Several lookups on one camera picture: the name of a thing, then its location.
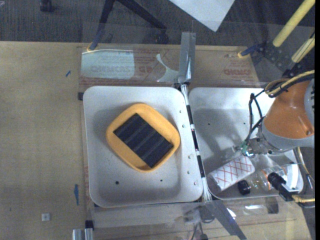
small bottle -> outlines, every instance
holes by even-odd
[[[245,178],[248,185],[250,186],[251,192],[255,192],[256,190],[262,189],[264,192],[270,192],[274,188],[268,181],[268,175],[270,173],[277,173],[281,176],[285,181],[288,180],[287,170],[285,166],[273,166],[270,168],[265,168],[257,171],[255,174],[251,175],[248,178]]]

wooden table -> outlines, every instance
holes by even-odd
[[[84,228],[82,102],[77,94],[79,49],[85,46],[0,42],[0,239],[67,240],[73,229]],[[226,206],[241,214],[241,203]],[[239,215],[236,221],[248,239],[311,239],[301,209],[281,200],[279,207],[278,214]],[[51,220],[42,222],[42,213],[50,213]],[[181,223],[97,229],[95,239],[185,239],[190,227],[183,229]],[[207,229],[216,239],[237,239],[217,220]]]

black cable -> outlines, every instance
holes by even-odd
[[[201,225],[201,222],[199,222],[199,228],[200,228],[200,230],[201,230],[201,234],[203,234],[204,233],[204,231],[203,231],[203,229],[202,229],[202,225]]]
[[[252,128],[252,131],[254,131],[262,122],[262,120],[265,118],[265,116],[261,117],[259,119],[259,121],[254,125],[254,127]]]
[[[263,94],[266,90],[263,89],[262,91],[260,91],[257,95],[254,96],[254,98],[256,99],[260,94]]]
[[[315,78],[315,74],[306,75],[306,76],[304,76],[304,77],[301,77],[301,78],[297,79],[296,81],[293,81],[293,82],[289,83],[288,85],[286,85],[286,86],[283,87],[283,88],[281,87],[281,85],[282,85],[283,83],[285,83],[286,81],[277,82],[274,86],[270,87],[270,88],[269,88],[268,90],[266,90],[266,91],[272,92],[273,90],[279,88],[279,86],[280,86],[280,87],[281,87],[281,88],[280,88],[281,90],[279,90],[279,91],[278,91],[277,93],[275,93],[275,94],[269,94],[269,95],[268,95],[270,98],[275,98],[275,97],[279,96],[280,94],[282,94],[283,92],[287,92],[287,90],[288,90],[289,87],[291,87],[291,86],[293,86],[293,85],[295,85],[295,84],[298,84],[298,83],[302,83],[302,82],[311,80],[311,79],[313,79],[313,78]]]
[[[254,101],[255,98],[255,94],[251,93],[250,94],[250,100],[249,100],[249,133],[247,135],[247,137],[245,138],[245,144],[248,145],[250,136],[252,134],[252,127],[253,127],[253,119],[254,119],[254,114],[252,113],[252,102]]]
[[[259,103],[256,98],[254,98],[254,102],[255,102],[255,105],[259,111],[260,118],[262,118],[263,116],[262,116],[261,108],[260,108]]]
[[[193,239],[194,239],[194,237],[195,237],[195,235],[196,235],[197,227],[198,227],[198,224],[196,224],[196,225],[195,225],[195,227],[194,227],[194,231],[193,231],[193,234],[192,234],[191,240],[193,240]]]

